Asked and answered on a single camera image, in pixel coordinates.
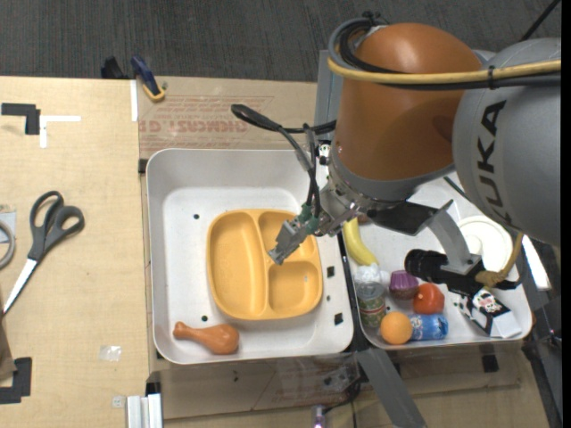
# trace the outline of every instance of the white tray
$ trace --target white tray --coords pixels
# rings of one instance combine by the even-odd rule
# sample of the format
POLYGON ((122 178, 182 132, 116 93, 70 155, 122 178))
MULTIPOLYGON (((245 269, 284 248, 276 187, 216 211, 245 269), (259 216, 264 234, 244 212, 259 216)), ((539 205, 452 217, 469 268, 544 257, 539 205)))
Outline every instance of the white tray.
POLYGON ((347 348, 353 326, 336 238, 318 239, 323 297, 308 314, 282 320, 236 320, 225 316, 211 296, 206 270, 210 223, 227 210, 272 208, 299 213, 309 179, 294 151, 166 149, 151 157, 146 173, 153 337, 168 361, 190 365, 326 355, 347 348), (334 276, 327 276, 328 267, 334 267, 334 276), (343 316, 343 322, 335 324, 335 315, 343 316), (174 339, 172 330, 179 320, 192 327, 231 324, 240 333, 237 352, 214 355, 196 342, 174 339))
MULTIPOLYGON (((449 177, 460 186, 456 173, 450 174, 449 177)), ((448 213, 457 223, 462 219, 482 216, 482 212, 451 188, 443 177, 422 185, 410 200, 434 208, 441 208, 447 201, 454 200, 454 203, 448 209, 448 213)), ((417 236, 407 236, 379 226, 365 225, 360 228, 360 235, 365 245, 377 257, 380 268, 389 274, 394 270, 404 269, 405 257, 412 249, 443 252, 442 245, 428 228, 420 232, 417 236)), ((483 253, 483 259, 485 264, 485 253, 483 253)), ((350 266, 352 273, 355 275, 358 265, 354 260, 350 259, 350 266)), ((518 278, 517 269, 513 267, 509 272, 508 280, 513 281, 518 278)), ((439 284, 439 288, 445 295, 443 314, 448 320, 449 326, 448 334, 444 339, 438 341, 410 341, 403 345, 394 346, 383 341, 377 329, 362 327, 363 333, 367 336, 368 340, 378 348, 385 350, 406 350, 483 342, 516 341, 526 337, 531 331, 532 313, 522 285, 518 286, 515 290, 492 290, 493 295, 513 311, 521 327, 520 334, 507 339, 488 336, 481 328, 462 315, 459 309, 453 305, 453 299, 456 295, 448 292, 445 284, 439 284)), ((390 310, 413 314, 411 301, 395 301, 392 300, 390 296, 387 296, 386 300, 390 310)))

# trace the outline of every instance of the cable tie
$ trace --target cable tie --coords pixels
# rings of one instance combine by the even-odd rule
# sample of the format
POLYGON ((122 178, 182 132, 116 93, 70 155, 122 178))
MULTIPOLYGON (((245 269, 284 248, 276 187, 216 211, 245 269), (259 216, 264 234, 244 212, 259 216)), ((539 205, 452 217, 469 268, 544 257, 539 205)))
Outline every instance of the cable tie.
POLYGON ((496 67, 494 67, 493 65, 490 65, 488 67, 488 88, 490 90, 495 90, 498 88, 493 84, 493 71, 495 70, 495 68, 496 67))

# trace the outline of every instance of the scissors blade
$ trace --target scissors blade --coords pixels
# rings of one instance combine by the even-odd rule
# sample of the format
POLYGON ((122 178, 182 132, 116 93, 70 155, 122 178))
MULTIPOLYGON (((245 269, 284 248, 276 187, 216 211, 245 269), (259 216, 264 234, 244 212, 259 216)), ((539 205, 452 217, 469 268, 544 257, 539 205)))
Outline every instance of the scissors blade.
POLYGON ((28 282, 29 277, 32 276, 32 273, 34 272, 34 269, 36 269, 36 266, 37 266, 37 261, 33 259, 26 260, 24 269, 21 271, 20 275, 18 276, 18 279, 16 279, 16 284, 14 285, 14 288, 10 292, 10 296, 8 297, 8 300, 6 300, 6 304, 4 304, 4 310, 3 310, 4 314, 8 312, 8 309, 16 301, 16 298, 18 298, 18 295, 20 295, 21 293, 21 289, 24 288, 24 285, 26 285, 26 283, 28 282))

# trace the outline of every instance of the black scissors handle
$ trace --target black scissors handle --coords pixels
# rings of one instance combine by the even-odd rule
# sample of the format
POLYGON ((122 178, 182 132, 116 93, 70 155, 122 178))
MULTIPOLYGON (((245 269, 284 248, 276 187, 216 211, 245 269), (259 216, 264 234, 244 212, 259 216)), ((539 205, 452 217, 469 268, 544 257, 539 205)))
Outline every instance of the black scissors handle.
POLYGON ((33 242, 28 258, 39 262, 58 242, 81 231, 85 224, 86 221, 81 210, 75 206, 63 206, 63 197, 59 192, 53 190, 44 193, 36 200, 29 214, 33 242), (37 212, 42 204, 51 197, 55 198, 55 202, 47 210, 44 223, 37 226, 37 212), (76 218, 77 221, 73 225, 63 228, 63 224, 69 218, 76 218))

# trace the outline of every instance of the blue can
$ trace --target blue can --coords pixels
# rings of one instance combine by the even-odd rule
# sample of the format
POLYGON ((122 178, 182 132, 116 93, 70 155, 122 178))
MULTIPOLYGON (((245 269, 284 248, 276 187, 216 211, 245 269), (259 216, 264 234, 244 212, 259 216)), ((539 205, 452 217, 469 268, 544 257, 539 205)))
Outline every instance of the blue can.
POLYGON ((448 334, 448 320, 442 314, 412 314, 412 341, 444 339, 448 334))

